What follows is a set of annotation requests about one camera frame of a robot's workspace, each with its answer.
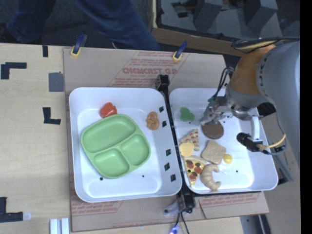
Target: dark blue pants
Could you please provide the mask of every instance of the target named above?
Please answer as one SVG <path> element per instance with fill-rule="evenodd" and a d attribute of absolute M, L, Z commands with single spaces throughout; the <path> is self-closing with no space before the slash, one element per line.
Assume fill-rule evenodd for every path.
<path fill-rule="evenodd" d="M 43 35 L 56 0 L 20 0 L 8 31 L 28 43 Z M 88 23 L 121 49 L 159 50 L 154 37 L 138 17 L 130 0 L 74 0 Z"/>

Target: floor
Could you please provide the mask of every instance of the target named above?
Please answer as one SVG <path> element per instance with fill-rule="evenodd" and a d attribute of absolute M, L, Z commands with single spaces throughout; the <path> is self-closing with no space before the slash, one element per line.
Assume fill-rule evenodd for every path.
<path fill-rule="evenodd" d="M 147 24 L 147 0 L 131 1 L 142 20 Z M 283 33 L 289 36 L 300 36 L 300 0 L 289 0 L 289 4 L 285 4 L 283 1 L 278 0 Z M 0 22 L 8 22 L 11 19 L 18 3 L 19 0 L 0 0 Z M 76 8 L 72 0 L 57 0 L 46 24 L 43 44 L 72 46 L 81 33 L 88 35 L 86 47 L 112 48 L 108 39 L 87 24 L 83 14 Z M 176 49 L 174 46 L 163 44 L 160 47 L 163 51 Z M 196 50 L 192 49 L 186 49 L 185 51 L 196 52 Z M 238 61 L 237 58 L 231 56 L 225 56 L 225 59 L 232 63 Z M 278 135 L 276 126 L 272 125 L 274 121 L 274 114 L 270 114 L 263 119 L 264 126 L 268 125 L 266 129 L 267 136 L 272 140 Z M 281 155 L 280 160 L 285 166 L 285 170 L 282 172 L 278 168 L 281 178 L 280 184 L 274 190 L 265 192 L 270 213 L 263 216 L 242 217 L 241 221 L 246 234 L 301 233 L 300 169 L 290 148 L 284 155 Z"/>

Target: toy pretzel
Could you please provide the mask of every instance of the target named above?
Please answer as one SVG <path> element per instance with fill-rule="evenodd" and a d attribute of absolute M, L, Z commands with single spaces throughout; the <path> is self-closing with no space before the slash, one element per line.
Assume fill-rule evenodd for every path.
<path fill-rule="evenodd" d="M 150 112 L 146 119 L 147 127 L 151 130 L 156 130 L 159 127 L 159 120 L 155 112 Z"/>

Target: white plastic tub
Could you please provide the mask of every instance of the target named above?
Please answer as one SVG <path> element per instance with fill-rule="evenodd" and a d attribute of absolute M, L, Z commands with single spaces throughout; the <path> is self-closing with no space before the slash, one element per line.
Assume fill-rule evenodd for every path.
<path fill-rule="evenodd" d="M 105 178 L 85 154 L 80 136 L 92 123 L 102 119 L 99 111 L 111 102 L 118 114 L 129 116 L 147 138 L 151 154 L 134 171 L 119 177 Z M 160 92 L 151 88 L 77 88 L 69 97 L 74 182 L 77 195 L 86 202 L 136 199 L 175 195 L 182 186 L 174 140 Z M 147 128 L 147 115 L 157 112 L 160 127 Z"/>
<path fill-rule="evenodd" d="M 199 119 L 202 118 L 208 105 L 208 99 L 215 92 L 216 89 L 209 88 L 178 88 L 170 93 L 169 99 L 178 144 L 179 140 L 189 132 L 198 129 L 200 150 L 194 151 L 196 156 L 200 156 L 210 140 L 203 134 Z M 221 89 L 219 96 L 224 95 L 224 92 L 225 90 Z M 184 122 L 180 119 L 181 107 L 188 108 L 194 114 L 194 121 Z M 258 112 L 255 109 L 250 114 L 258 115 Z M 275 188 L 278 176 L 272 156 L 260 152 L 252 153 L 236 140 L 236 136 L 240 132 L 251 134 L 250 122 L 232 117 L 222 119 L 221 124 L 224 128 L 224 135 L 215 141 L 225 147 L 226 153 L 233 157 L 232 163 L 226 164 L 222 161 L 218 165 L 219 173 L 213 172 L 214 181 L 220 181 L 221 186 L 218 191 L 213 192 L 200 179 L 197 179 L 195 185 L 190 187 L 184 171 L 185 180 L 189 188 L 198 194 L 265 191 Z M 264 140 L 264 144 L 267 144 L 261 124 L 260 139 Z"/>

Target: toy tomato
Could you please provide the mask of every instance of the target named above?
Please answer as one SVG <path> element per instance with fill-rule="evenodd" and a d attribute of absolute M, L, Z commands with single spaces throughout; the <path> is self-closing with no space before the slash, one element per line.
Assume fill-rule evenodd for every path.
<path fill-rule="evenodd" d="M 101 116 L 102 118 L 105 118 L 105 117 L 108 117 L 108 116 L 117 114 L 117 109 L 116 109 L 116 107 L 113 106 L 112 103 L 107 102 L 107 103 L 101 108 L 99 114 L 100 114 L 100 116 Z"/>

